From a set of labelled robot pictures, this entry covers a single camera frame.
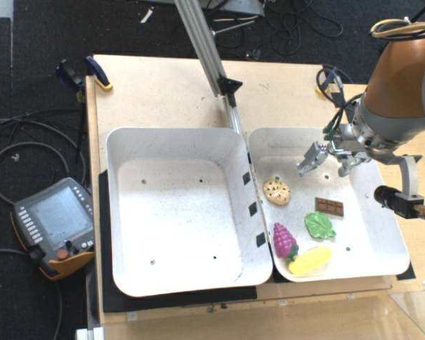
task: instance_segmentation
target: black floor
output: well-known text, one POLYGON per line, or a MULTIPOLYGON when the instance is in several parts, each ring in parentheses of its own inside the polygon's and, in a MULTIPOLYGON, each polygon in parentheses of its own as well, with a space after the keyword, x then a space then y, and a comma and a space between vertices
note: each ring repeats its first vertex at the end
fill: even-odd
MULTIPOLYGON (((0 119, 35 113, 25 119, 77 140, 81 106, 55 76, 61 60, 68 59, 84 75, 83 59, 93 53, 193 57, 174 6, 155 5, 150 20, 139 23, 150 6, 126 0, 14 0, 12 22, 0 18, 0 119)), ((425 0, 276 0, 266 7, 266 18, 219 35, 217 47, 224 60, 244 60, 246 52, 260 50, 262 62, 332 64, 354 83, 365 84, 383 48, 368 36, 370 27, 386 18, 415 16, 424 6, 425 0)), ((214 30, 235 24, 214 18, 239 17, 205 12, 214 30)), ((425 21, 425 14, 420 20, 425 21)), ((69 158, 78 178, 74 148, 25 119, 0 125, 0 150, 23 141, 48 143, 69 158)), ((88 157, 85 141, 82 147, 88 157)), ((50 153, 34 149, 13 150, 0 162, 0 189, 14 200, 62 176, 50 153), (12 156, 18 153, 15 161, 12 156)), ((0 249, 21 250, 10 209, 0 200, 0 249)), ((58 339, 74 339, 75 330, 86 327, 84 274, 59 281, 63 316, 58 339)), ((0 254, 0 339, 51 339, 58 314, 54 283, 30 259, 0 254)))

